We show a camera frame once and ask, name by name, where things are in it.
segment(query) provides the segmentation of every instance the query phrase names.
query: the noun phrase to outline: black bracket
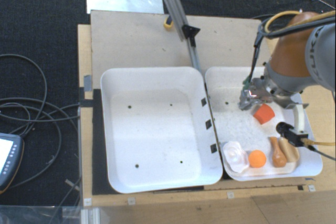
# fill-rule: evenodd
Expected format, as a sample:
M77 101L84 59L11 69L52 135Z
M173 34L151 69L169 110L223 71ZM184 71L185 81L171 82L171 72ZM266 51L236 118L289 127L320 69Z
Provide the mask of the black bracket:
M195 48L196 47L195 36L201 30L199 28L196 28L190 25L184 25L182 26L182 31L183 31L184 37L189 38L191 46Z

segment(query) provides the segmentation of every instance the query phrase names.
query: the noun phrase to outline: white tray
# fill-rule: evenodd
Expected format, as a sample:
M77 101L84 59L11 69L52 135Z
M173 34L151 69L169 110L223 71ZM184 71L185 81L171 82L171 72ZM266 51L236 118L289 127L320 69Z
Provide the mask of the white tray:
M264 167L248 168L240 174L232 171L223 158L225 171L230 177L239 181L319 174L322 171L321 156L303 147L299 148L300 159L296 163L287 163L283 168L273 166L269 137L280 136L276 131L276 125L280 121L294 125L293 111L282 109L279 105L271 103L269 106L272 107L276 116L263 125L260 125L253 117L257 107L241 111L238 108L240 91L243 87L242 82L249 72L250 68L247 67L212 67L205 75L221 149L228 141L238 141L247 153L252 150L261 150L267 157ZM256 68L254 77L260 77L263 72L264 68ZM296 102L302 102L299 94L293 96L292 99ZM306 113L305 130L308 132L309 138L313 139Z
M120 193L214 184L223 167L202 75L119 68L101 77L108 177Z

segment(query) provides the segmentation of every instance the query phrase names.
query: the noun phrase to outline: black carpet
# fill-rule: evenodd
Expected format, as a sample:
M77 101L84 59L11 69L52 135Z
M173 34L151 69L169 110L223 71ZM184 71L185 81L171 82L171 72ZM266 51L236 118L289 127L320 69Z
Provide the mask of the black carpet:
M309 0L181 1L187 14L208 16L251 18L287 9L330 10L319 1ZM324 1L335 5L335 0ZM48 82L48 102L59 107L78 103L77 25L87 23L86 0L0 0L0 54L20 54L35 61ZM43 80L31 64L5 58L0 59L0 70L0 99L43 97ZM76 115L77 109L68 112ZM10 132L19 125L0 118L0 132ZM65 180L75 182L79 176L78 140L69 122L60 123L59 128L62 144L55 163L35 180L0 195L0 204L46 206L57 205L63 199L69 190ZM13 185L33 176L52 160L58 146L56 127L51 123L35 124L25 143ZM73 205L77 197L73 191L65 205Z

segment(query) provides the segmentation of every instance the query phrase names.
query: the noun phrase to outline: wooden spoon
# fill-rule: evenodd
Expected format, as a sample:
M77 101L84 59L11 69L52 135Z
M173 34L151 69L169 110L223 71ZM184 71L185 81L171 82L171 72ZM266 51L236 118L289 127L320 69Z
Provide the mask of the wooden spoon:
M272 156L273 165L275 167L284 167L287 163L287 159L279 147L278 139L275 136L272 136L270 137L270 140L274 150Z

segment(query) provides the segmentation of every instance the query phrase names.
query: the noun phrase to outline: wooden table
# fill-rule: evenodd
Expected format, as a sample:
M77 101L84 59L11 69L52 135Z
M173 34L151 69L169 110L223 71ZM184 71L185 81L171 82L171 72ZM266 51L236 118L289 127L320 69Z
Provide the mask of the wooden table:
M144 24L139 20L144 20L146 22L145 27L155 28L155 31L162 31L163 39L168 39L169 42L171 42L174 36L174 40L180 42L176 33L164 32L166 30L163 28L162 23L165 19L165 15L93 12L93 16L100 18L100 20L113 17L113 20L120 22L120 25L125 24L129 27L129 24L134 23L138 25L136 27L140 28L144 27ZM204 68L204 70L211 65L250 65L253 53L252 45L259 21L197 16L188 16L188 20L191 25L202 29L200 34L196 37L196 42L201 67ZM92 26L94 26L95 20L92 20L92 15L91 23ZM126 42L125 39L133 38L137 44L142 44L142 42L144 42L143 40L148 40L150 36L150 33L143 31L143 29L141 29L142 31L135 29L134 32L137 33L137 36L130 37L130 32L128 32L128 34L122 33L116 25L99 25L99 31L103 36L107 29L111 32L111 35L114 36L114 39L108 47L101 47L102 50L106 50L106 53L112 50L115 51L115 48L113 48L114 42L123 43ZM161 38L161 36L156 33L155 38ZM102 63L99 63L98 65L100 66L96 67L97 60L95 60L95 55L92 55L92 50L93 54L97 53L97 47L93 49L91 41L91 26L79 25L79 86L81 88L84 87L85 76L93 75L92 85L93 89L95 89L99 87L97 82L100 79L100 77L98 77L99 73L102 72L104 68L107 70L116 66L102 67ZM267 41L270 50L273 49L275 42L274 40ZM209 50L209 44L213 47L212 50ZM167 49L171 49L171 47L167 47L165 44L161 45L162 46L158 48L158 57L164 57L164 53ZM263 53L260 55L261 62L267 60L269 57L269 50L266 48L267 46L264 44ZM133 53L134 55L131 57L135 57L139 52L135 51ZM180 47L172 53L187 55L186 48L185 50L181 50ZM119 51L118 56L115 57L123 57L123 52ZM138 63L136 60L134 62L136 67L142 65L142 63ZM186 57L180 57L174 65L185 65L185 62L187 62L187 65L190 65ZM92 100L92 89L84 92L84 98L86 100ZM330 91L320 86L310 87L304 91L302 99L303 102L310 103L306 111L316 140L335 141L335 104ZM336 205L335 162L326 158L323 158L322 173L313 178L278 178L252 182L226 180L220 181L215 185L206 186L204 190L201 191L92 195L93 109L91 107L81 107L80 114L83 205L88 207L104 207L103 211L106 216L109 216L110 223L212 223L209 220L212 220L213 223L217 223L217 221L220 222L221 219L228 221L228 223L245 223L244 221L248 218L252 218L254 221L259 221L260 223L276 223L272 222L278 219L273 216L275 211L287 211L285 214L288 216L287 220L289 222L287 223L291 223L294 219L303 221L307 217L307 214L298 211L304 208L303 204L308 208L309 206L312 207L310 208L310 212L315 212L315 209L323 211L324 219L328 219L332 216L332 214L328 214L329 211L327 212L326 208L330 205ZM335 147L323 147L323 151L329 155L335 155ZM308 185L313 185L316 192L310 192ZM278 221L279 223L285 222L284 218L279 218Z

